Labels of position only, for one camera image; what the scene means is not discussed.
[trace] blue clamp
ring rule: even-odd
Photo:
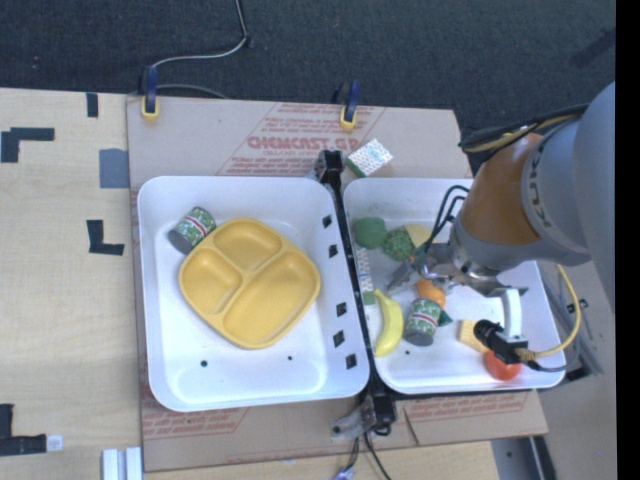
[[[158,92],[158,68],[146,66],[142,72],[140,83],[142,94],[142,117],[153,120],[158,118],[159,102],[156,98]]]
[[[345,84],[343,83],[333,93],[333,103],[340,101],[341,94],[343,93]],[[345,130],[353,130],[358,121],[356,113],[356,107],[358,106],[358,100],[360,99],[360,82],[353,80],[349,85],[349,93],[347,94],[344,107],[340,111],[340,126]]]

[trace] green ball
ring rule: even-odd
[[[387,236],[387,227],[379,217],[363,217],[353,223],[353,235],[360,247],[375,249]]]
[[[389,231],[382,243],[384,253],[396,261],[407,259],[413,252],[413,242],[404,228]]]

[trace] black hole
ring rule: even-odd
[[[337,348],[342,343],[344,343],[344,332],[340,331],[333,336],[333,346]]]
[[[349,354],[345,358],[345,360],[347,362],[347,370],[349,370],[350,368],[353,368],[355,365],[358,364],[358,361],[356,359],[356,355],[355,354]]]

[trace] white tray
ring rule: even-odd
[[[347,185],[344,204],[350,225],[362,217],[380,217],[391,230],[406,223],[433,228],[440,202],[446,190],[454,185],[470,186],[470,180],[362,178]],[[438,241],[446,241],[445,229]],[[375,287],[385,288],[391,273],[400,265],[381,250],[368,252],[371,277]],[[547,350],[560,343],[551,309],[537,265],[528,262],[504,273],[500,280],[514,287],[528,287],[521,298],[522,333],[532,350]],[[407,316],[417,293],[411,289],[394,294]],[[496,381],[486,371],[482,356],[457,340],[459,321],[488,319],[504,325],[500,299],[485,298],[467,287],[456,287],[447,296],[445,310],[453,323],[439,327],[434,343],[418,347],[402,340],[391,354],[376,358],[376,369],[390,388],[404,394],[460,393],[548,388],[559,383],[563,372],[536,372],[523,367],[511,381]],[[381,313],[376,304],[365,306],[371,341],[375,344],[382,328]],[[558,352],[540,359],[548,367],[564,364]]]
[[[271,347],[231,344],[183,299],[185,256],[167,233],[195,206],[218,225],[236,217],[264,222],[318,268],[318,298]],[[225,409],[349,397],[366,386],[364,340],[325,187],[306,178],[159,177],[141,188],[138,213],[149,381],[160,403],[182,412]]]

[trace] soda can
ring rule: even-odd
[[[189,254],[200,241],[216,228],[216,221],[205,209],[196,206],[169,231],[169,241],[183,254]]]
[[[414,300],[411,304],[411,312],[405,325],[403,338],[419,347],[431,345],[441,312],[442,308],[430,299]]]

